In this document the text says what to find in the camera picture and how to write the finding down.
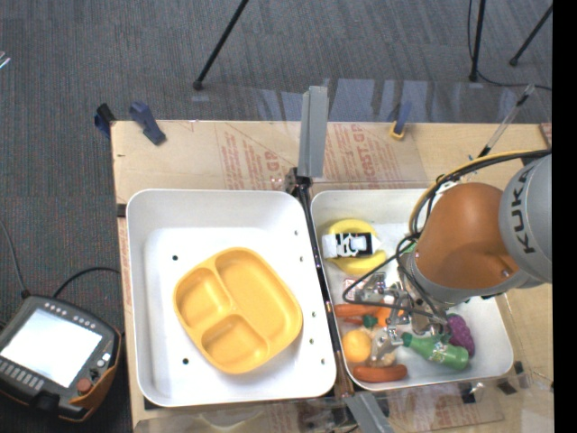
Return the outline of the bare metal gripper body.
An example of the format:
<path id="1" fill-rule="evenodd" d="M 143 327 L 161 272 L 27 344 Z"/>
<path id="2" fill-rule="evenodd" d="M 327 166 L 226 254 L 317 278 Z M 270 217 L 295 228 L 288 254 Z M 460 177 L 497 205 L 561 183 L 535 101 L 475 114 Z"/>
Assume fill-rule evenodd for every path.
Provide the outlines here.
<path id="1" fill-rule="evenodd" d="M 446 313 L 420 294 L 401 288 L 388 289 L 393 301 L 388 317 L 388 335 L 400 336 L 401 326 L 410 326 L 417 336 L 442 334 L 446 330 Z"/>

